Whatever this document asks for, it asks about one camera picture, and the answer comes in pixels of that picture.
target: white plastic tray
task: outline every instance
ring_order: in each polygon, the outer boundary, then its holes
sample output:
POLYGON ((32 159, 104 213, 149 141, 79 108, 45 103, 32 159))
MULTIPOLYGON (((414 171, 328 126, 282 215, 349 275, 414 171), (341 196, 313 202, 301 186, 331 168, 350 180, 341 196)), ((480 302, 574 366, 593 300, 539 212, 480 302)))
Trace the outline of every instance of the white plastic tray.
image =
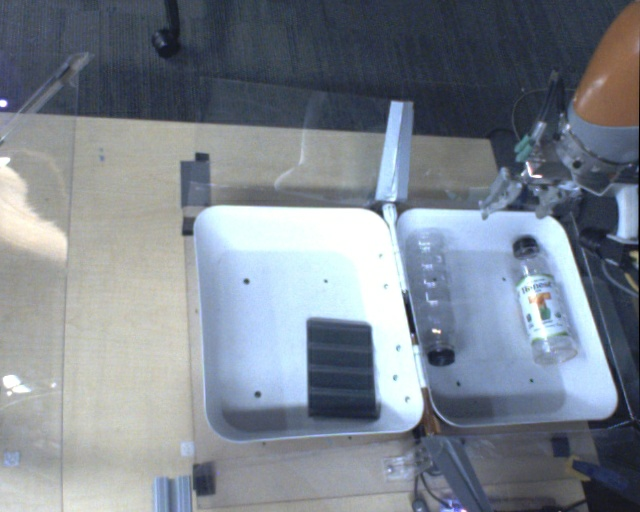
POLYGON ((205 410, 232 441, 405 432, 424 407, 388 228, 360 209, 216 206, 195 224, 205 410), (309 318, 372 326, 380 417, 309 417, 309 318))
POLYGON ((456 360, 426 365, 437 413, 460 427, 598 420, 609 417, 617 392, 587 302, 569 240, 552 218, 498 212, 416 209, 401 215, 401 251, 416 230, 437 228, 447 245, 456 315, 456 360), (563 364, 533 362, 514 296, 513 242, 534 236, 548 253, 579 343, 563 364))

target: clear plastic bottle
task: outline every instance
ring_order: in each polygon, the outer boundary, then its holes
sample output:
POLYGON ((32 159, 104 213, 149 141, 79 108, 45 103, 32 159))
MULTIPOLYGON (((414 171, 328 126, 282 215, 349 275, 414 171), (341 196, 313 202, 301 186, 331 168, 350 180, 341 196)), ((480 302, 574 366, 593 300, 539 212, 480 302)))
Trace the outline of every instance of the clear plastic bottle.
POLYGON ((564 304, 549 265, 535 238, 513 244, 518 260, 516 293, 529 335, 533 360, 540 365, 562 363, 577 354, 564 304))
POLYGON ((420 231, 405 249, 418 341, 429 364, 447 366, 455 361, 455 322, 444 237, 435 229, 420 231))

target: wooden table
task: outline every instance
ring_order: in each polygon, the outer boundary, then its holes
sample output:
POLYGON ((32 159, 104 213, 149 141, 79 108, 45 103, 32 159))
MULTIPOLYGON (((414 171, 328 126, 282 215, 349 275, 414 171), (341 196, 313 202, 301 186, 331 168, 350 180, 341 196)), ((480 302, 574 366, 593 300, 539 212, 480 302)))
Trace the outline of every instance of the wooden table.
MULTIPOLYGON (((328 167, 366 160, 369 145, 382 137, 315 136, 339 148, 316 155, 316 164, 328 167)), ((271 169, 252 174, 269 186, 270 172, 299 160, 300 141, 301 133, 289 129, 77 120, 64 347, 65 512, 146 512, 154 477, 191 472, 191 443, 202 413, 192 406, 193 312, 186 293, 179 162, 205 151, 226 162, 225 179, 246 179, 243 169, 271 169)), ((375 159, 363 168, 368 165, 376 166, 375 159)), ((443 189, 451 195, 486 187, 494 175, 488 141, 414 137, 412 190, 437 199, 445 197, 443 189)), ((386 494, 230 510, 405 511, 411 509, 411 487, 409 482, 386 494)), ((511 497, 540 492, 563 503, 582 496, 571 479, 490 491, 511 497)))

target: bottle cap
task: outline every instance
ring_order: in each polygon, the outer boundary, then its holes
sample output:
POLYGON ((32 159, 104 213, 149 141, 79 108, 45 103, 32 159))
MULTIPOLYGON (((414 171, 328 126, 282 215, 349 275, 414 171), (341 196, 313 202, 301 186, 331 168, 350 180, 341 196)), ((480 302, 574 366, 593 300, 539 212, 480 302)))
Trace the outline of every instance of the bottle cap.
POLYGON ((518 258, 529 258, 540 252, 538 242, 532 236, 518 238, 513 244, 513 255, 518 258))
POLYGON ((456 360, 456 353, 450 348, 430 350, 427 359, 431 366, 448 366, 456 360))

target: plastic bottle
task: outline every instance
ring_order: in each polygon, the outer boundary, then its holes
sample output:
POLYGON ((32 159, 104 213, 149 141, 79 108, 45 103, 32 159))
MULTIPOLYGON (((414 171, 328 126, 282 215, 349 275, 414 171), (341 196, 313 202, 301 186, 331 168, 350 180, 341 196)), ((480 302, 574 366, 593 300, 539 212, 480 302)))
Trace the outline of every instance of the plastic bottle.
POLYGON ((408 242, 407 278, 418 341, 429 364, 447 366, 455 361, 455 321, 444 237, 429 229, 418 232, 408 242))
POLYGON ((518 260, 516 293, 529 335, 533 360, 558 364, 577 354, 564 313, 564 304, 549 265, 535 238, 524 236, 513 244, 518 260))

